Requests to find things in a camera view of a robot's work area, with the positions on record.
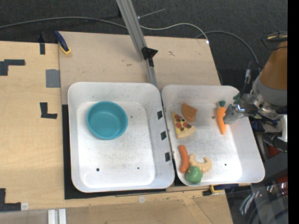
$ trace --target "blue bowl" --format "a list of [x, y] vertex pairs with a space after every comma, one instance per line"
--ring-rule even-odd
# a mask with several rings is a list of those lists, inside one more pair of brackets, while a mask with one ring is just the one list
[[101, 140], [121, 136], [128, 126], [128, 117], [123, 108], [110, 101], [95, 103], [89, 109], [86, 120], [90, 131]]

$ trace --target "pizza slice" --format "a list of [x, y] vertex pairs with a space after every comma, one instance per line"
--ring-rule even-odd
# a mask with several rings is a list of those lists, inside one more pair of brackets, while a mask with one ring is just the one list
[[175, 112], [171, 112], [171, 115], [177, 139], [186, 138], [195, 132], [195, 126], [190, 125], [181, 116]]

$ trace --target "blue clip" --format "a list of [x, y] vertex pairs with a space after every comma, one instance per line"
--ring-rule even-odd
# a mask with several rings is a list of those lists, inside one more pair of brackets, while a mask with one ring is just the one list
[[65, 53], [66, 55], [70, 54], [71, 52], [71, 48], [69, 48], [64, 40], [64, 38], [61, 36], [61, 34], [58, 31], [54, 32], [54, 35], [56, 37], [56, 39], [58, 40], [59, 44], [60, 44], [60, 49], [63, 51], [63, 53]]

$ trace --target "carrot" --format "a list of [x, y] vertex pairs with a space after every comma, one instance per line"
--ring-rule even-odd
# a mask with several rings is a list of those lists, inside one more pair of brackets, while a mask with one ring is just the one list
[[223, 121], [223, 117], [225, 116], [225, 111], [226, 111], [226, 108], [224, 108], [225, 101], [220, 101], [219, 104], [220, 104], [220, 107], [217, 109], [217, 120], [218, 120], [218, 125], [220, 128], [221, 134], [225, 134], [226, 125]]
[[181, 167], [180, 167], [179, 171], [181, 173], [185, 173], [185, 172], [187, 172], [187, 169], [189, 167], [189, 156], [187, 153], [187, 149], [184, 145], [180, 145], [178, 147], [178, 149], [179, 149], [179, 152], [180, 152], [181, 158], [182, 158]]

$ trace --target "wooden table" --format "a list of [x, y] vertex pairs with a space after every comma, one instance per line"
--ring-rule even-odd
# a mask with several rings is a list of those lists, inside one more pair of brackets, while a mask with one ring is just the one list
[[[140, 195], [64, 199], [62, 104], [67, 104], [68, 87], [77, 81], [147, 82], [147, 73], [128, 35], [61, 34], [72, 49], [68, 56], [57, 44], [45, 44], [43, 55], [39, 43], [0, 42], [0, 61], [25, 60], [24, 66], [9, 65], [7, 76], [0, 76], [0, 188], [6, 188], [5, 202], [28, 203], [30, 210], [68, 208], [72, 223], [87, 210], [91, 223], [92, 213], [99, 210], [108, 223], [117, 221], [120, 217], [109, 213], [110, 208], [126, 213], [123, 223], [148, 223], [147, 210], [157, 221], [232, 223], [225, 195], [202, 196], [208, 187], [173, 186], [145, 194], [144, 203], [139, 203]], [[205, 40], [145, 39], [148, 47], [159, 50], [154, 64], [160, 90], [167, 84], [220, 85]], [[61, 88], [46, 87], [46, 70], [52, 69], [60, 70]], [[56, 119], [41, 118], [41, 102], [48, 103], [48, 113], [56, 113]], [[130, 215], [135, 210], [140, 214]]]

